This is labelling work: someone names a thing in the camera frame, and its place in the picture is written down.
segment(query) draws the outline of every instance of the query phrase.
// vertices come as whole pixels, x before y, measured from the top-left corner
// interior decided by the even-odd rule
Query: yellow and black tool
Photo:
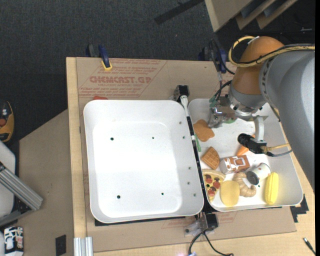
[[[8,101],[0,99],[0,140],[4,143],[8,142],[15,127],[14,112]]]

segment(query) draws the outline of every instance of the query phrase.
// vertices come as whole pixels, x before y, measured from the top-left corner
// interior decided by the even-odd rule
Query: yellow corn cob
[[[265,183],[264,199],[268,205],[273,205],[278,197],[279,175],[271,172]]]

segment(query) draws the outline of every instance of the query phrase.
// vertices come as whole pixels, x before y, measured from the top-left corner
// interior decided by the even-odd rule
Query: black floor
[[[214,36],[205,2],[162,16],[188,1],[1,0],[0,99],[14,111],[13,140],[67,109],[66,57],[85,56],[89,43],[111,58],[197,60]],[[215,35],[226,51],[244,35],[315,43],[315,23],[316,1],[298,0],[264,29],[231,19]]]

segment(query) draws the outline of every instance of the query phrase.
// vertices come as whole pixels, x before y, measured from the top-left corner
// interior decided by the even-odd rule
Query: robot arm
[[[232,50],[241,39],[230,49],[229,60],[237,70],[228,97],[211,105],[208,125],[216,128],[234,118],[249,120],[265,103],[270,104],[314,191],[315,47],[284,46],[268,36],[243,40],[251,41],[239,62],[233,61]]]

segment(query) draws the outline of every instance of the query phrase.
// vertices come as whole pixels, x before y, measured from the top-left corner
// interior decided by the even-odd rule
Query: pizza slice
[[[220,189],[221,183],[225,180],[226,175],[220,171],[212,169],[202,169],[206,195],[210,203],[215,199],[215,195]]]

